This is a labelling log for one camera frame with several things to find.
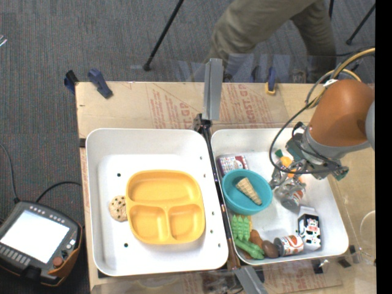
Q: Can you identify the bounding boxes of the green pea pods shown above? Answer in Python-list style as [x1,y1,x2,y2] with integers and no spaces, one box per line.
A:
[230,214,252,241]

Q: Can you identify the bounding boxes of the teal bowl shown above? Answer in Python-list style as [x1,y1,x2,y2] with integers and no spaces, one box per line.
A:
[221,168,274,216]

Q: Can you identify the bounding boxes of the beige chocolate chip biscuit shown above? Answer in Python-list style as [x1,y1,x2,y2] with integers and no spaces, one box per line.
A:
[108,195,128,222]

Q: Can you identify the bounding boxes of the white plastic tray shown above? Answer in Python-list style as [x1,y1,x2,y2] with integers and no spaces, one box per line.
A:
[85,127,230,277]
[210,127,350,266]

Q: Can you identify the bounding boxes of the brown cardboard board red print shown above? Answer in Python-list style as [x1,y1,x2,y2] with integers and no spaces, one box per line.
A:
[75,81,376,294]

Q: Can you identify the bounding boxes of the green asparagus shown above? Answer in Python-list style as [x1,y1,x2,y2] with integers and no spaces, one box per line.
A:
[234,237,265,260]

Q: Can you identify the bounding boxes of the yellow divided plate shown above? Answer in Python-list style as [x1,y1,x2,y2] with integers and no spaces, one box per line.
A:
[125,169,206,246]

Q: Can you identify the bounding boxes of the beige waffle cone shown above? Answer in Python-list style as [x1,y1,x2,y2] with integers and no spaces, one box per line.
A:
[235,177,263,206]

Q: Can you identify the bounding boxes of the person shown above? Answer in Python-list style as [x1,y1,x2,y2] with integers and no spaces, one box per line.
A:
[186,0,337,84]

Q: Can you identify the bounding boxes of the white cow print carton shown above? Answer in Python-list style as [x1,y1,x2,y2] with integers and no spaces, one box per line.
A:
[297,206,322,252]

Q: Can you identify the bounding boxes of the pink and white packet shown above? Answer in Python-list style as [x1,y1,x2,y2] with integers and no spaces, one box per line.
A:
[216,154,249,178]

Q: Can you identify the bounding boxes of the small can orange white label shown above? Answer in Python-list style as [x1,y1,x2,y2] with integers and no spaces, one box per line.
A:
[273,235,305,257]

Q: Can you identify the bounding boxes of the clear plastic bottle orange label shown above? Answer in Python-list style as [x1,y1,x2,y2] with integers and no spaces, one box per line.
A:
[274,176,307,211]

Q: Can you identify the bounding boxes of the orange-brown sausage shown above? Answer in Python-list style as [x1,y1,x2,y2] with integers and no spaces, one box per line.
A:
[249,229,264,250]

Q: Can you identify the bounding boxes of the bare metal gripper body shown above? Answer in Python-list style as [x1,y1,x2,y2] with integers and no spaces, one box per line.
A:
[285,138,343,179]

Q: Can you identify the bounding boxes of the brown potato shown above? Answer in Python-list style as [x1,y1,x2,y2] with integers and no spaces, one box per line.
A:
[262,239,280,259]

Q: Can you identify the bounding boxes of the orange carrot with green top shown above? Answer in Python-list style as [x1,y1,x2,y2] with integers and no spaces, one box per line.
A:
[274,149,304,183]

